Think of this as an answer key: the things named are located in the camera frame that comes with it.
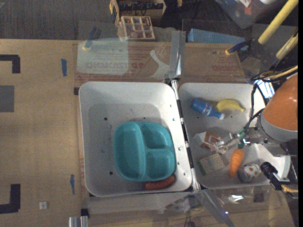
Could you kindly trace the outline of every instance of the yellow banana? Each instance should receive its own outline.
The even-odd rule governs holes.
[[[218,102],[215,109],[220,113],[226,109],[229,109],[229,110],[237,109],[237,110],[241,110],[241,112],[243,112],[245,110],[245,108],[242,108],[239,105],[239,103],[234,99],[224,99],[224,100]]]

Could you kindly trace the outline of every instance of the blue marker tape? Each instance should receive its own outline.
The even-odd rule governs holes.
[[[62,73],[63,76],[67,76],[67,61],[65,59],[61,59],[61,64],[62,64]]]
[[[71,174],[70,183],[71,183],[72,194],[75,194],[75,175],[74,174]]]

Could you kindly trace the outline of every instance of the plastic water bottle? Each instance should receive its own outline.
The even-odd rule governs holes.
[[[202,102],[197,98],[194,99],[190,108],[208,117],[217,117],[220,120],[224,119],[225,117],[225,114],[216,111],[212,105],[209,105],[206,102]]]

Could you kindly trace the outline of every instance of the brown sausage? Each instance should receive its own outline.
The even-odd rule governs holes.
[[[166,179],[156,182],[147,182],[145,184],[145,190],[159,190],[169,187],[175,182],[175,176],[171,175]]]

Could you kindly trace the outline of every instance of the dark floor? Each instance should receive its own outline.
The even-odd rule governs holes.
[[[0,38],[9,39],[55,39],[77,40],[80,21],[112,23],[109,12],[110,0],[0,0]],[[269,24],[276,12],[268,14],[260,24]],[[161,22],[161,27],[174,27],[182,30],[184,19],[187,22],[232,21],[214,0],[201,0],[185,9],[168,7]],[[285,26],[298,26],[298,6],[283,23]],[[298,62],[298,48],[286,57],[285,66]],[[290,143],[297,155],[297,141]],[[298,158],[293,158],[296,171]],[[298,224],[298,201],[288,199],[289,207]]]

